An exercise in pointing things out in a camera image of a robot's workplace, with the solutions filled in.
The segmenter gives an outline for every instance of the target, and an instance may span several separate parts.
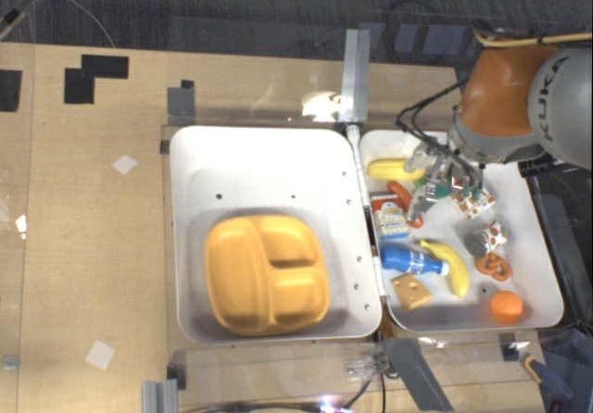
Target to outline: white paper piece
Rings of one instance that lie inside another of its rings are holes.
[[[92,366],[105,371],[114,354],[115,349],[113,347],[109,347],[101,341],[95,341],[85,360]]]
[[[136,161],[134,158],[128,155],[124,155],[115,163],[113,163],[113,168],[115,168],[121,174],[128,174],[130,170],[137,164],[138,161]]]

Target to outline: yellow banana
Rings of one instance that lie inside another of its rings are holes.
[[[434,257],[448,263],[453,291],[458,298],[463,298],[470,287],[470,275],[457,252],[447,244],[431,244],[425,240],[420,241],[420,246],[428,250]]]
[[[407,172],[404,170],[405,164],[405,159],[375,159],[369,163],[367,173],[376,180],[415,181],[419,180],[426,172],[424,169]]]

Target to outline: metal bracket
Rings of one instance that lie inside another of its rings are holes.
[[[369,30],[347,30],[339,121],[366,121],[369,117]]]
[[[177,381],[144,382],[142,413],[178,413]]]

